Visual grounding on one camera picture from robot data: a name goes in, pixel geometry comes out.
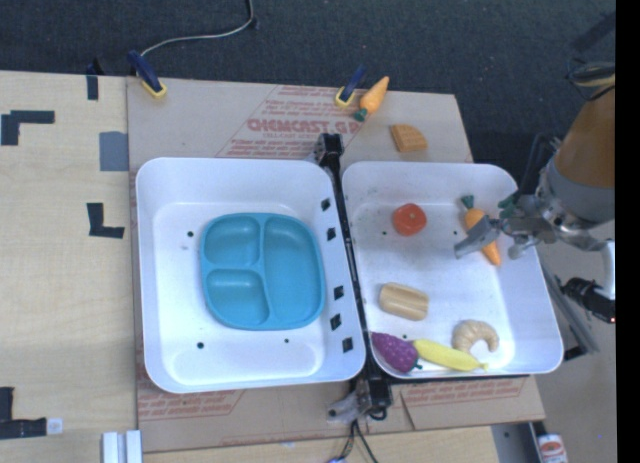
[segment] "table surface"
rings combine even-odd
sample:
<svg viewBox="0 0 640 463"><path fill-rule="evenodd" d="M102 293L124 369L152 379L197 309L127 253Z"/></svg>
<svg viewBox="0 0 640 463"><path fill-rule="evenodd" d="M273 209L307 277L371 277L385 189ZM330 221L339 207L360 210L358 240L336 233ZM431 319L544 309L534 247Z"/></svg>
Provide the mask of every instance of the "table surface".
<svg viewBox="0 0 640 463"><path fill-rule="evenodd" d="M103 432L136 429L134 316L127 171L101 172L99 134L127 133L126 80L0 72L0 113L53 110L0 147L0 386L14 418L58 417L61 435L0 442L3 461L100 461ZM104 204L122 239L88 237L87 203ZM368 436L380 461L495 463L490 427ZM148 462L328 461L326 439L146 454ZM368 461L357 443L349 461Z"/></svg>

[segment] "toy food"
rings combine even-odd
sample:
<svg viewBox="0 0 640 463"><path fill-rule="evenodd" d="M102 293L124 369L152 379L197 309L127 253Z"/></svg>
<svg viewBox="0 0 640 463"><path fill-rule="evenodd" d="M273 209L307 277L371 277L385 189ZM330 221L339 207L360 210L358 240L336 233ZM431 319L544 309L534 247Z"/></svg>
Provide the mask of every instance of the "toy food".
<svg viewBox="0 0 640 463"><path fill-rule="evenodd" d="M479 340L484 340L492 353L500 344L500 338L493 326L484 321L468 319L458 323L454 328L451 345L455 349L470 353L471 346Z"/></svg>
<svg viewBox="0 0 640 463"><path fill-rule="evenodd" d="M378 302L385 312L412 321L424 319L429 310L429 296L424 292L392 282L382 286Z"/></svg>
<svg viewBox="0 0 640 463"><path fill-rule="evenodd" d="M417 364L418 351L411 342L378 332L371 332L371 342L385 361L397 371L409 372L413 368L421 368Z"/></svg>
<svg viewBox="0 0 640 463"><path fill-rule="evenodd" d="M427 225L427 215L415 203L405 203L393 211L393 227L399 234L414 235Z"/></svg>
<svg viewBox="0 0 640 463"><path fill-rule="evenodd" d="M478 221L480 221L485 212L473 206L473 195L463 196L461 198L462 204L467 208L467 212L464 214L464 222L467 225L467 230L472 228ZM500 258L500 252L498 251L498 245L495 241L491 241L489 244L482 248L482 253L489 259L495 266L499 266L502 262Z"/></svg>
<svg viewBox="0 0 640 463"><path fill-rule="evenodd" d="M489 367L488 364L480 363L474 356L464 351L445 346L433 340L414 340L413 346L418 351L420 358L450 369L472 371L482 368L486 371Z"/></svg>
<svg viewBox="0 0 640 463"><path fill-rule="evenodd" d="M364 122L365 118L375 113L384 100L389 86L389 76L384 76L370 90L360 97L360 109L356 111L353 117L359 122Z"/></svg>
<svg viewBox="0 0 640 463"><path fill-rule="evenodd" d="M391 135L398 152L415 152L426 150L427 140L413 125L400 123L391 126Z"/></svg>

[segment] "blue bowl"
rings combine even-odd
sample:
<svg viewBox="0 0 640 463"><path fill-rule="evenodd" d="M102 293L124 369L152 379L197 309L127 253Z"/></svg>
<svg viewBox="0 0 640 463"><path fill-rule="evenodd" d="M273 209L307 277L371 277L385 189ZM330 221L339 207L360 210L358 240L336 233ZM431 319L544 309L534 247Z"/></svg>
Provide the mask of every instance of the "blue bowl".
<svg viewBox="0 0 640 463"><path fill-rule="evenodd" d="M200 239L200 271L209 311L232 328L301 328L324 308L316 238L291 216L241 213L212 220Z"/></svg>

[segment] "dark gray carpet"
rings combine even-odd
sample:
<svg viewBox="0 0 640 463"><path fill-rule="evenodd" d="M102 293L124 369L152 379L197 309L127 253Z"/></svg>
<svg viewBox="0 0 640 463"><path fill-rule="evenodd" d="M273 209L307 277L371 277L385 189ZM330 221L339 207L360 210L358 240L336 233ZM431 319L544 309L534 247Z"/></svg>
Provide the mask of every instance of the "dark gray carpet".
<svg viewBox="0 0 640 463"><path fill-rule="evenodd" d="M572 59L615 60L616 0L254 0L257 27L148 55L165 77L343 84L363 63L395 90L455 94L476 161L519 180L537 133L562 136L582 105ZM0 69L83 74L96 56L219 33L244 0L0 0Z"/></svg>

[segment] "black hole on tray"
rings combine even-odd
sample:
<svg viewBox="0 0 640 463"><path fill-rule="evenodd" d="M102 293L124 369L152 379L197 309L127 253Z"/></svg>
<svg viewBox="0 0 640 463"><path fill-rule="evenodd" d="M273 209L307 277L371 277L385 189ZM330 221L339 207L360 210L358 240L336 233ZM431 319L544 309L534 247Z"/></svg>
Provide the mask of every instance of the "black hole on tray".
<svg viewBox="0 0 640 463"><path fill-rule="evenodd" d="M329 321L331 324L331 330L336 330L338 326L342 324L342 319L340 319L340 314L334 315Z"/></svg>
<svg viewBox="0 0 640 463"><path fill-rule="evenodd" d="M346 353L347 351L351 351L353 349L353 339L348 337L342 341L342 352Z"/></svg>

